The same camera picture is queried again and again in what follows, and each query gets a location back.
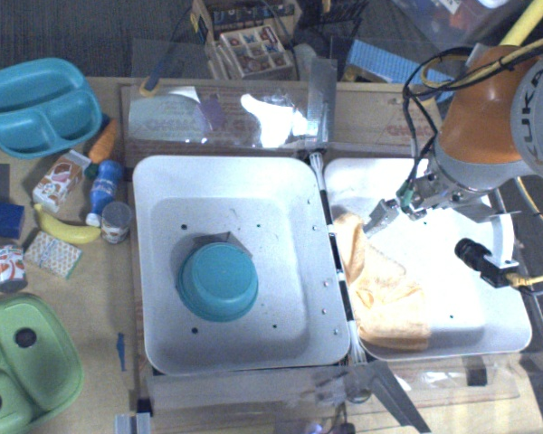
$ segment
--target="black connector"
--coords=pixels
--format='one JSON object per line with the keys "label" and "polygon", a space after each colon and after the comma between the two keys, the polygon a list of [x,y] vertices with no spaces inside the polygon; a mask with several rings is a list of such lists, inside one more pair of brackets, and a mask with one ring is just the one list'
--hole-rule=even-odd
{"label": "black connector", "polygon": [[503,268],[489,261],[487,258],[490,258],[492,253],[482,244],[468,238],[456,243],[454,253],[467,267],[480,272],[481,278],[494,288],[510,286],[506,275],[517,271],[516,266]]}

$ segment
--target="blue plastic tub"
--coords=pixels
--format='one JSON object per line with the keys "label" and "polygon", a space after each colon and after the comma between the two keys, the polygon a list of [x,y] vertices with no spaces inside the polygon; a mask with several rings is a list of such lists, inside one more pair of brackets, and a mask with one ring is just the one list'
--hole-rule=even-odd
{"label": "blue plastic tub", "polygon": [[72,148],[100,129],[91,86],[70,62],[27,61],[0,70],[0,148],[32,159]]}

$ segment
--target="carrot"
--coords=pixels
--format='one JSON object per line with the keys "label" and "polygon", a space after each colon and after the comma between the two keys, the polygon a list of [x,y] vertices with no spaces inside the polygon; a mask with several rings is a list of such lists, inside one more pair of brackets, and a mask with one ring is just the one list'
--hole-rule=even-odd
{"label": "carrot", "polygon": [[89,151],[89,159],[93,164],[100,164],[109,159],[115,147],[119,122],[112,119],[110,123],[100,132],[99,138]]}

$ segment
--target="yellow banana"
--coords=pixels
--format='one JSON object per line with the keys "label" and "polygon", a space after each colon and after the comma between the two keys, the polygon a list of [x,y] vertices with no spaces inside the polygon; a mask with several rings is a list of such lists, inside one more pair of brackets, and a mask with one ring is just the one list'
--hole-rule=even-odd
{"label": "yellow banana", "polygon": [[45,212],[41,204],[35,204],[34,210],[38,215],[38,224],[41,230],[59,240],[70,244],[85,244],[95,241],[100,236],[100,228],[91,227],[90,225],[69,225],[61,222],[53,215]]}

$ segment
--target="red and white can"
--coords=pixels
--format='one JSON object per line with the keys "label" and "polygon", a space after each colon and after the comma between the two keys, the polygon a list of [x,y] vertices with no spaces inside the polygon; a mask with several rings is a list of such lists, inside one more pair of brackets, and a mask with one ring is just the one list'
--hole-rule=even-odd
{"label": "red and white can", "polygon": [[27,285],[23,248],[15,244],[0,246],[0,292],[14,293]]}

